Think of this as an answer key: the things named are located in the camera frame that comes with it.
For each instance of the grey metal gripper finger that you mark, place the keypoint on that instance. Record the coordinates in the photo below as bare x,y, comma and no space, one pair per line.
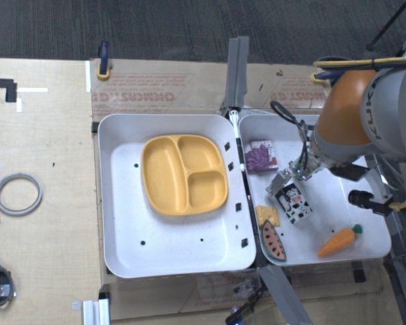
278,182

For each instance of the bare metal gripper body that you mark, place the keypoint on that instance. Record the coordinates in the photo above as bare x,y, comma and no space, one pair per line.
309,168

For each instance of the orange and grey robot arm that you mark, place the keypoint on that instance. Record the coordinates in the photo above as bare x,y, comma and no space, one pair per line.
345,113

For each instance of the white carton with cow print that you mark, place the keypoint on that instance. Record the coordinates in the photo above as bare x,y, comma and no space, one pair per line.
296,203

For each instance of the purple grapes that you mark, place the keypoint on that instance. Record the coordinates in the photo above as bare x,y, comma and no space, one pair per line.
256,159

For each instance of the white carton with coloured print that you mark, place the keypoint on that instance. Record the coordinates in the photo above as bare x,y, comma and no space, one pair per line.
272,151

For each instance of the yellow cheese wedge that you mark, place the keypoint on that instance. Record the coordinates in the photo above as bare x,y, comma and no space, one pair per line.
269,213

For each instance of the white plastic tray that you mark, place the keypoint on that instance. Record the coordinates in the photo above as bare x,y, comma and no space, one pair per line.
128,242
325,201

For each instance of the thin black and white rod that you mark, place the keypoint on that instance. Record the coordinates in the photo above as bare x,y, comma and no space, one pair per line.
241,154

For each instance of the red watermelon slice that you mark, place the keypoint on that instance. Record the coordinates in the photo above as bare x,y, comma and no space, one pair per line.
273,244

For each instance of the orange carrot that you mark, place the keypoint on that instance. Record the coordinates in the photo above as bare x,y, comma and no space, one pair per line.
338,241

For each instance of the yellow divided plate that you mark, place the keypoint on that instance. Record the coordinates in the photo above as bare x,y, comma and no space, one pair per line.
176,178

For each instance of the brown cardboard board red print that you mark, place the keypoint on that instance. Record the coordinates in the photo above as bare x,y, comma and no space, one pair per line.
176,90

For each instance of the black cylinder on white bracket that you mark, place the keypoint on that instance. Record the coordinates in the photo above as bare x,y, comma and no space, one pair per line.
360,198

